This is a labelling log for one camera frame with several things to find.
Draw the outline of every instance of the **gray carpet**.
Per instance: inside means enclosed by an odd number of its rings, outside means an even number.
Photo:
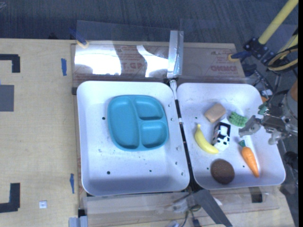
[[[253,36],[260,36],[287,0],[0,0],[0,38],[47,39],[53,33],[69,39],[77,20],[146,26],[185,31],[186,42],[234,43],[238,51]],[[298,25],[298,7],[268,42],[277,51]],[[258,70],[275,82],[275,74],[254,58]],[[281,90],[295,81],[292,72],[282,77]],[[297,152],[297,138],[285,141]],[[298,226],[297,195],[289,198]]]

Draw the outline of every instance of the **banana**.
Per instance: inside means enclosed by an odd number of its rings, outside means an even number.
[[[210,154],[219,153],[219,150],[216,147],[212,146],[210,143],[207,142],[207,140],[205,139],[200,127],[201,127],[201,125],[198,124],[197,125],[197,130],[195,132],[195,140],[196,140],[198,146],[202,150],[206,151],[207,153],[210,153]]]

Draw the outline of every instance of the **black corner marker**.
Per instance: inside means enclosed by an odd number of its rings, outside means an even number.
[[[9,202],[0,203],[0,213],[15,212],[18,208],[20,208],[20,183],[11,183]]]
[[[0,61],[11,61],[11,72],[20,73],[20,56],[17,54],[0,54]]]

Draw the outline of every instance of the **brown round object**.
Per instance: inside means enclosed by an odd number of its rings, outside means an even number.
[[[221,184],[229,184],[235,178],[232,165],[223,159],[215,160],[210,168],[213,178]]]

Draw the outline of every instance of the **sponge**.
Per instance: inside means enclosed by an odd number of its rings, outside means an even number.
[[[244,127],[247,120],[248,118],[238,115],[236,112],[232,112],[228,117],[228,121],[238,127]]]
[[[214,106],[212,106],[210,109],[208,109],[204,116],[211,122],[214,123],[218,119],[220,119],[224,114],[226,113],[226,109],[220,104],[217,103]]]

